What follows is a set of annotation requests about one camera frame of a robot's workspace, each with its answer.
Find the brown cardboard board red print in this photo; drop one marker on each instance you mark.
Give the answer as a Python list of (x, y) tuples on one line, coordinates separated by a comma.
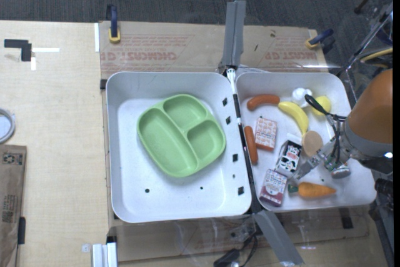
[(175, 50)]

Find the orange carrot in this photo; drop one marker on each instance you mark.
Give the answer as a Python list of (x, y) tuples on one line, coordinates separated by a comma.
[(314, 190)]

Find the red and white carton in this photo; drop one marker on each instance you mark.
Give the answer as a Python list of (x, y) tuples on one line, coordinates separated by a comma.
[(273, 187)]

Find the yellow banana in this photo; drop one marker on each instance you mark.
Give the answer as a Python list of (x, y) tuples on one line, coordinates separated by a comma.
[(295, 112)]

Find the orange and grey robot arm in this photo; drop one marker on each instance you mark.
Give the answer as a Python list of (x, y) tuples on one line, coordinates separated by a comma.
[(372, 115)]

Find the white plastic tray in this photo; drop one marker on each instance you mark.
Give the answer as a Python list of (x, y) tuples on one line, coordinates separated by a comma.
[(175, 197), (350, 197)]

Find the black and white cow carton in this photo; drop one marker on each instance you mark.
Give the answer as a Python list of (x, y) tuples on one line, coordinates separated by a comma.
[(289, 159)]

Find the orange and white carton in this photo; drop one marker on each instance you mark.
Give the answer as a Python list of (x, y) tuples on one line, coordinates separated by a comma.
[(266, 134)]

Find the orange-red toy sausage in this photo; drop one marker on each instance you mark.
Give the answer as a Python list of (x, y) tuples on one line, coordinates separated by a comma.
[(251, 144), (262, 102)]

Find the small grey and red can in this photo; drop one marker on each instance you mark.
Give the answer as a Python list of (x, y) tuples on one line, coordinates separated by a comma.
[(341, 171)]

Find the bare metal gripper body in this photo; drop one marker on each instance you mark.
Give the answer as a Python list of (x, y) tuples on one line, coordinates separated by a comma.
[(328, 155)]

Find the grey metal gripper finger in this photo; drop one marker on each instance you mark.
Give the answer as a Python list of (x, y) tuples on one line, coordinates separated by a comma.
[(318, 157), (302, 170)]

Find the white toy garlic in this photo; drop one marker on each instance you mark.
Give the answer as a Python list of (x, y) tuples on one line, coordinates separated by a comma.
[(300, 94)]

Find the brown paper bag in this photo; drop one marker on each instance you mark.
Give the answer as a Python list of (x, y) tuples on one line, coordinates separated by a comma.
[(11, 197)]

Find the green divided plate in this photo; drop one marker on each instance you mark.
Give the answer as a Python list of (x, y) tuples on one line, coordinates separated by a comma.
[(168, 140)]

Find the yellow toy lemon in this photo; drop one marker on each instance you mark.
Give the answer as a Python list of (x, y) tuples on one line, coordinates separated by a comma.
[(325, 102)]

